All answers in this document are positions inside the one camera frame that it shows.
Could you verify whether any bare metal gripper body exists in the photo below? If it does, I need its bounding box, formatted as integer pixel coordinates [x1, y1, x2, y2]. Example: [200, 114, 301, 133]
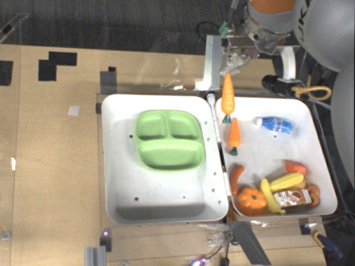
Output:
[221, 17, 290, 57]

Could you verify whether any large orange carrot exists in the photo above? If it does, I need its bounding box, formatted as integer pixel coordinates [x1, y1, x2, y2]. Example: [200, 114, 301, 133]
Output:
[220, 72, 236, 124]

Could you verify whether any small orange carrot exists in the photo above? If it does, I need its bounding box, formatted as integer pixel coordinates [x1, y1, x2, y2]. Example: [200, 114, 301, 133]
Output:
[227, 117, 242, 157]

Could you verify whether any blue bottle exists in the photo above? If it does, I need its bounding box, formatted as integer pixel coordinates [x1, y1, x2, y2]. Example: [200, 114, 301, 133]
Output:
[255, 116, 293, 135]

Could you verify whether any white plastic tray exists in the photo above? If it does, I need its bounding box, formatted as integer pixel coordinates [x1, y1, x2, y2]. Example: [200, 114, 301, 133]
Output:
[215, 96, 338, 218]
[100, 94, 230, 226]

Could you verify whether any green divided plate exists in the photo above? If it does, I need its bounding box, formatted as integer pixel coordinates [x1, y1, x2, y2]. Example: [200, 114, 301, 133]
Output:
[134, 109, 207, 173]

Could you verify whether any red-brown sausage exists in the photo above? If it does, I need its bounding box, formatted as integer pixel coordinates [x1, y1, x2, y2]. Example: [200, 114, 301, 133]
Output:
[229, 164, 245, 197]

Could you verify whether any orange wedge block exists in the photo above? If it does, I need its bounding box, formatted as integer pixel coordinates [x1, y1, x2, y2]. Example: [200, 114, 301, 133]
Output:
[285, 160, 308, 177]

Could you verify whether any yellow corn cob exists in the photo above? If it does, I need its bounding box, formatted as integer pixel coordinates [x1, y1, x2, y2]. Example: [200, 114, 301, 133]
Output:
[269, 171, 305, 193]

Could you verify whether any yellow banana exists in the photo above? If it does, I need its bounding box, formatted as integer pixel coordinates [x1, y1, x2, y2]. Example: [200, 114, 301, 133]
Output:
[259, 178, 287, 216]

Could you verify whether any orange pumpkin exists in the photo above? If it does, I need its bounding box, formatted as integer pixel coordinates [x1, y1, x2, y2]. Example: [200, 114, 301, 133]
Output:
[236, 187, 268, 217]

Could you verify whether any brown and white carton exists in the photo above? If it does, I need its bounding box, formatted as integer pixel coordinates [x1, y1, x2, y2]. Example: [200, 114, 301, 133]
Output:
[272, 187, 313, 208]

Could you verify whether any brown pretzel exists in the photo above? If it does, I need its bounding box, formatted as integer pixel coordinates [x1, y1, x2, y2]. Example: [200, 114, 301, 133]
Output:
[305, 183, 321, 208]

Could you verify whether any pale wood board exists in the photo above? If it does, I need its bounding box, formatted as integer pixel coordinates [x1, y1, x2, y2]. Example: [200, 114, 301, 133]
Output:
[0, 43, 327, 266]

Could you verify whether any black cylinder on white bracket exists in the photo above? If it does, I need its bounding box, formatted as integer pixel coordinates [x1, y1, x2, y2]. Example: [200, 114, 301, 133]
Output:
[262, 45, 303, 97]

